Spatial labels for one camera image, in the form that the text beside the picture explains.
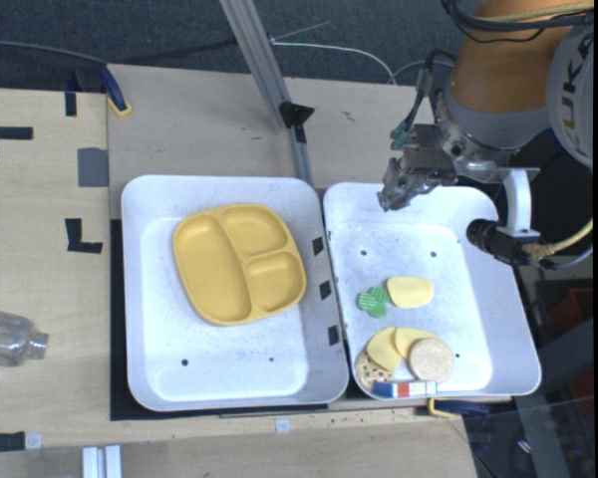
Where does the clear plastic bottle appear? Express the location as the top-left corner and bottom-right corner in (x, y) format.
(0, 306), (51, 368)

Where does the black cylinder on white bracket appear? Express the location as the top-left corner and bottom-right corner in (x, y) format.
(465, 166), (545, 268)

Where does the yellow divided plate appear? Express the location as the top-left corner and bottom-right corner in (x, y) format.
(172, 203), (308, 327)

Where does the blue white red striped packet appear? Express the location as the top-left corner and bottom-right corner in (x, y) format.
(371, 379), (439, 399)

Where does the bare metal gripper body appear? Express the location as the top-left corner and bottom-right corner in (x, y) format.
(397, 115), (512, 188)

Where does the chocolate chip cookie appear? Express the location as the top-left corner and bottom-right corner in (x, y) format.
(353, 349), (395, 390)

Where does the green ribbed toy leaf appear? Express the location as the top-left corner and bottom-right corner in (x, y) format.
(356, 286), (391, 320)

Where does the white plastic tray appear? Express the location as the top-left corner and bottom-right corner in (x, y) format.
(322, 181), (543, 401)
(121, 174), (351, 412)

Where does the tan round biscuit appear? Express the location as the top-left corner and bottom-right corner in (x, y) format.
(408, 337), (455, 384)

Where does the yellow oval slice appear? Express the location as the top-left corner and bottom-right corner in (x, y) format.
(366, 326), (405, 373)
(385, 276), (436, 311)
(394, 326), (438, 362)

